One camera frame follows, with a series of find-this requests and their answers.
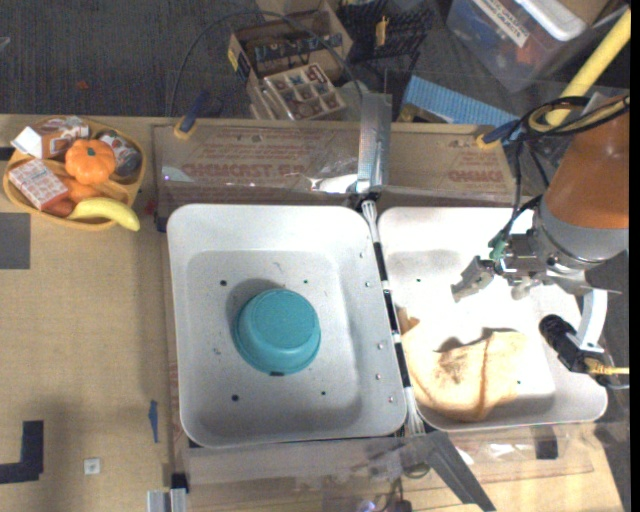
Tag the white plastic tray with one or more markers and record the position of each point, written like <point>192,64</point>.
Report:
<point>540,400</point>
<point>280,415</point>

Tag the tan yellow cloth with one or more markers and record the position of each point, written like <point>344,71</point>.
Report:
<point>460,375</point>

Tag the black cylinder on white bracket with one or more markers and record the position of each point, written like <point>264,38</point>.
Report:
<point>562,337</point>

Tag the red and white carton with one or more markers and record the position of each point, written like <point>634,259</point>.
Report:
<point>37,184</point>

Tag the orange carrot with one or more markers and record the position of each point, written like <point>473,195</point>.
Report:
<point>82,191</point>

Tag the brown cardboard board red print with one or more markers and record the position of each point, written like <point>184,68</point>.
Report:
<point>280,160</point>

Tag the teal bowl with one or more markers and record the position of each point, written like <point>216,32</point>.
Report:
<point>277,332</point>

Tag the small red and white can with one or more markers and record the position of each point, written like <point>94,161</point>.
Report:
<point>122,152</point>

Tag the thin black and white rod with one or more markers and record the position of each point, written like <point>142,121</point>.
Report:
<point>386,292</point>

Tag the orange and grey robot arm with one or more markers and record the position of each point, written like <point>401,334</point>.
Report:
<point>587,180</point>

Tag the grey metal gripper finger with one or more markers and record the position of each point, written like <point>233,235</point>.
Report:
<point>521,291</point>
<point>472,280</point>

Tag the yellow banana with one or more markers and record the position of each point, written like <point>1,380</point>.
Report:
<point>107,210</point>

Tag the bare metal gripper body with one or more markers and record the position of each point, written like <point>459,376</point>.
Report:
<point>522,260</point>

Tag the white and brown carton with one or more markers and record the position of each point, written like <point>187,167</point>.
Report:
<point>45,140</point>

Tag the orange pumpkin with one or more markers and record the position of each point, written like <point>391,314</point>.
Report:
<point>90,160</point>

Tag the orange divided plate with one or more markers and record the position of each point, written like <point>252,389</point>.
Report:
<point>125,192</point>

